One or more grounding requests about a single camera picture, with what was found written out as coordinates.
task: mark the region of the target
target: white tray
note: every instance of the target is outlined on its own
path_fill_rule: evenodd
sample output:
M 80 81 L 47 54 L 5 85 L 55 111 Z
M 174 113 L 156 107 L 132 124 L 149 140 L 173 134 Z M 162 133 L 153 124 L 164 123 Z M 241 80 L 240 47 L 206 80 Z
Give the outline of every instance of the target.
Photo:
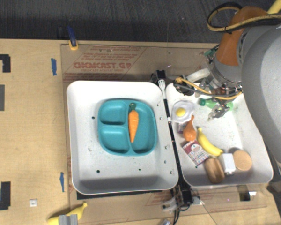
M 149 105 L 157 126 L 156 148 L 145 156 L 106 152 L 97 133 L 101 104 L 113 98 Z M 72 182 L 85 195 L 171 189 L 178 172 L 161 90 L 150 82 L 76 81 L 67 88 Z
M 202 127 L 202 132 L 212 144 L 221 148 L 224 152 L 228 152 L 232 148 L 243 149 L 252 158 L 252 168 L 249 171 L 236 170 L 233 176 L 227 176 L 222 183 L 215 185 L 209 181 L 204 165 L 200 164 L 196 168 L 195 163 L 184 152 L 181 145 L 184 145 L 186 141 L 177 132 L 177 123 L 173 123 L 183 176 L 189 185 L 197 189 L 206 189 L 240 184 L 267 183 L 272 179 L 273 169 L 265 144 L 251 118 L 243 95 L 233 101 L 234 108 L 232 111 L 228 111 L 223 117 L 215 118 L 212 121 L 207 121 L 211 108 L 200 106 L 198 104 L 199 97 L 194 95 L 184 96 L 177 92 L 172 83 L 166 87 L 166 96 L 170 112 L 173 105 L 179 100 L 189 100 L 197 104 L 193 113 L 195 116 L 193 125 L 194 127 Z

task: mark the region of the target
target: toy carrot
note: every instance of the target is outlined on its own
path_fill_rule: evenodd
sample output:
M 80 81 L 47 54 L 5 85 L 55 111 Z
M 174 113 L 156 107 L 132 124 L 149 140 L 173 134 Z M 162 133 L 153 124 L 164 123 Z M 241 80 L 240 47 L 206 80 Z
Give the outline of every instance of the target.
M 129 136 L 130 136 L 130 142 L 134 142 L 134 138 L 136 135 L 136 130 L 139 125 L 139 114 L 135 110 L 136 104 L 131 103 L 129 105 L 130 112 L 128 114 L 128 129 L 129 129 Z

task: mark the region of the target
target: toy sink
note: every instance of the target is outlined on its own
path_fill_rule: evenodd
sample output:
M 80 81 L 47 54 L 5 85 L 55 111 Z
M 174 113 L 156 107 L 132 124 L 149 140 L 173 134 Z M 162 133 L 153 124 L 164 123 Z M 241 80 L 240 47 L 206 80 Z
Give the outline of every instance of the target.
M 177 147 L 183 179 L 195 189 L 267 183 L 273 169 L 263 139 L 247 109 L 243 95 L 233 101 L 232 111 L 207 121 L 211 109 L 198 104 L 196 96 L 184 96 L 172 84 L 166 87 L 169 113 L 180 100 L 196 104 L 195 127 L 202 127 L 210 142 L 224 152 L 247 151 L 249 171 L 236 171 L 220 184 L 212 184 L 204 165 L 196 166 L 182 149 L 186 143 L 172 123 L 170 135 L 162 92 L 151 82 L 76 81 L 67 88 L 72 182 L 85 195 L 168 190 L 179 175 Z M 128 107 L 137 103 L 140 131 L 133 143 L 127 130 Z
M 131 101 L 137 103 L 140 118 L 133 143 L 127 133 Z M 78 192 L 166 190 L 177 184 L 177 164 L 158 86 L 76 81 L 67 88 L 67 105 L 72 182 Z

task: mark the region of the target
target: egg yolk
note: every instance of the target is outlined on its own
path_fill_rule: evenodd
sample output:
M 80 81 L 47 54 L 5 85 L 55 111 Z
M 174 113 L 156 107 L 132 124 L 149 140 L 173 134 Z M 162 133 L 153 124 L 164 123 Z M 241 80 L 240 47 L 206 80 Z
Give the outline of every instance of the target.
M 178 108 L 177 110 L 176 110 L 176 115 L 178 116 L 178 117 L 182 117 L 182 116 L 184 116 L 186 114 L 186 110 L 184 109 L 184 108 L 182 108 L 182 107 L 180 107 L 180 108 Z

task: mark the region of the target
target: yellow pole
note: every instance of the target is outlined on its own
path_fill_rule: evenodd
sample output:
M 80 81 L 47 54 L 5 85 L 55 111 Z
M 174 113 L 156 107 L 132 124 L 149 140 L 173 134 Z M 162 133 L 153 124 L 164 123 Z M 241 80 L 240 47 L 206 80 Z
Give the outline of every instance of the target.
M 268 10 L 268 14 L 278 13 L 281 10 L 281 0 L 276 0 L 270 9 Z

